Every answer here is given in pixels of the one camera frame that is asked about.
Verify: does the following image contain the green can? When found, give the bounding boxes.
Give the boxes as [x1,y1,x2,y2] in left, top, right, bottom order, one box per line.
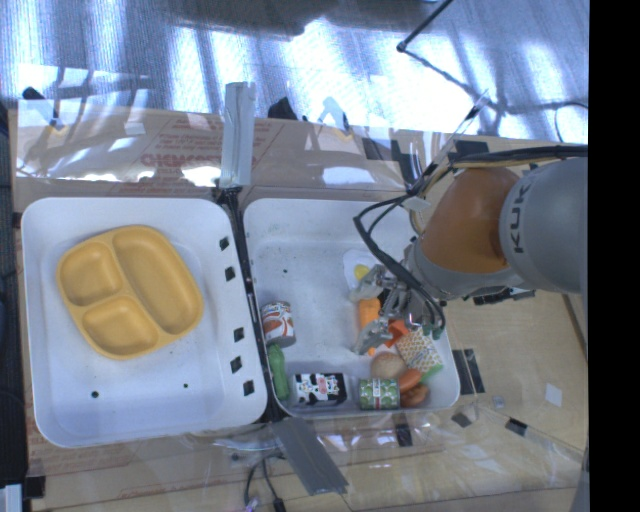
[358,377,401,412]

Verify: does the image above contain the white plastic tray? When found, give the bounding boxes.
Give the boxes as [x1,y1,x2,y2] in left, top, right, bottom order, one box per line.
[242,197,461,420]
[20,196,269,449]

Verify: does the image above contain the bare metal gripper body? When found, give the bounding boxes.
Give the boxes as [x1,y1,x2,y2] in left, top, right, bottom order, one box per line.
[375,267,442,335]

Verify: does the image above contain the brown cardboard board red print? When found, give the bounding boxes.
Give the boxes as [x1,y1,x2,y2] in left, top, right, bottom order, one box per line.
[13,107,454,499]

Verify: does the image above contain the black and white cow carton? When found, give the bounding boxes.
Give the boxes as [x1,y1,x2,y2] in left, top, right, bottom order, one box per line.
[291,372,349,407]

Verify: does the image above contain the orange carrot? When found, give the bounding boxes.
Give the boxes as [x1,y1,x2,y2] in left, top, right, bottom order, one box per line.
[358,297,383,357]

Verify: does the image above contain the white and yellow fried egg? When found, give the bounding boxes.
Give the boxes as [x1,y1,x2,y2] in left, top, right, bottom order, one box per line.
[342,248,382,291]

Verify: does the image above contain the orange and white can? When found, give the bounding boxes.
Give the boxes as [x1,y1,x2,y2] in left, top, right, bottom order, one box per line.
[260,300,297,348]

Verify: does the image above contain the orange sausage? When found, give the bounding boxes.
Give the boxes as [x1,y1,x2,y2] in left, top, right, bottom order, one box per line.
[397,368,424,394]

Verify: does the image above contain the black cylinder on white bracket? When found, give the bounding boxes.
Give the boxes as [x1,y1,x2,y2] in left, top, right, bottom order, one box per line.
[472,287,536,307]

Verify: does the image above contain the brown doughnut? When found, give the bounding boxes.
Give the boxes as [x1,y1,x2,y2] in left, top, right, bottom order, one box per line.
[399,383,431,409]

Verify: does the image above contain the green bottle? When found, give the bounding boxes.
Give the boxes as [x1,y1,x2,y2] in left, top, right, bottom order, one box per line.
[266,343,292,402]

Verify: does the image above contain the tan bread bun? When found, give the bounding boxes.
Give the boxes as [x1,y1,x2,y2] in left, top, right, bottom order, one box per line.
[370,351,408,381]

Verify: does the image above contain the yellow divided plate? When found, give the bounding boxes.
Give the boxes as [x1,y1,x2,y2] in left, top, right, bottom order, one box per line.
[55,224,205,362]

